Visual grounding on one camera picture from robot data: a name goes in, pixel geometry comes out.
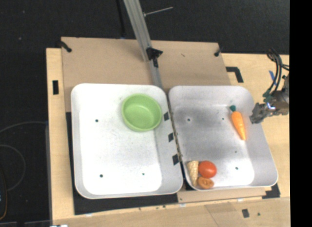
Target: orange carrot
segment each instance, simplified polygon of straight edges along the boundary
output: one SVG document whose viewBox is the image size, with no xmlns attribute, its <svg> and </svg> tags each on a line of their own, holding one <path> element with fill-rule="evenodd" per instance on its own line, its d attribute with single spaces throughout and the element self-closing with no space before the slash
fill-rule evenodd
<svg viewBox="0 0 312 227">
<path fill-rule="evenodd" d="M 236 131 L 242 140 L 246 140 L 246 131 L 242 114 L 236 111 L 235 105 L 230 106 L 230 109 L 232 111 L 231 119 Z"/>
</svg>

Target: green bowl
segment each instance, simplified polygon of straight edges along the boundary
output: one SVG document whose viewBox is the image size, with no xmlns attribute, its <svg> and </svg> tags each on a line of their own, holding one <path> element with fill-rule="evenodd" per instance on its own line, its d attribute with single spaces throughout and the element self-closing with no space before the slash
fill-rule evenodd
<svg viewBox="0 0 312 227">
<path fill-rule="evenodd" d="M 162 119 L 158 102 L 145 94 L 133 94 L 122 103 L 122 117 L 133 131 L 149 131 L 156 128 Z"/>
</svg>

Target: black background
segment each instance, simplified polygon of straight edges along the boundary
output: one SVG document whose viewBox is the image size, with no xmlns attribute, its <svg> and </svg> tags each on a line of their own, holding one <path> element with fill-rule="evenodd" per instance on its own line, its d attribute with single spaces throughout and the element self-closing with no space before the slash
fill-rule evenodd
<svg viewBox="0 0 312 227">
<path fill-rule="evenodd" d="M 144 12 L 174 7 L 146 18 L 153 40 L 218 42 L 228 53 L 265 53 L 273 47 L 289 54 L 290 0 L 140 2 Z M 122 12 L 125 37 L 133 39 L 124 6 Z M 0 0 L 0 130 L 48 120 L 45 49 L 61 36 L 120 38 L 116 0 Z M 11 128 L 0 133 L 0 144 L 18 149 L 27 164 L 22 183 L 8 194 L 3 222 L 48 219 L 44 126 Z M 21 169 L 14 155 L 0 147 L 7 183 L 18 179 Z"/>
</svg>

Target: tray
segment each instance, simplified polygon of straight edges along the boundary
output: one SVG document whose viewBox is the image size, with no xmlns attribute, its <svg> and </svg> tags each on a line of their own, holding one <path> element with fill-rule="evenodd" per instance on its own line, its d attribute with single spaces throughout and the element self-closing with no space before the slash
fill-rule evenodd
<svg viewBox="0 0 312 227">
<path fill-rule="evenodd" d="M 241 86 L 176 86 L 169 92 L 182 164 L 209 160 L 217 167 L 213 190 L 273 186 L 277 170 L 261 124 L 249 116 L 254 101 Z M 229 107 L 243 115 L 247 139 L 241 140 L 232 125 Z M 195 190 L 188 172 L 186 180 Z"/>
<path fill-rule="evenodd" d="M 135 132 L 121 105 L 142 93 L 160 105 L 154 130 Z M 174 194 L 183 184 L 166 94 L 153 85 L 79 84 L 71 93 L 74 174 L 85 198 Z"/>
</svg>

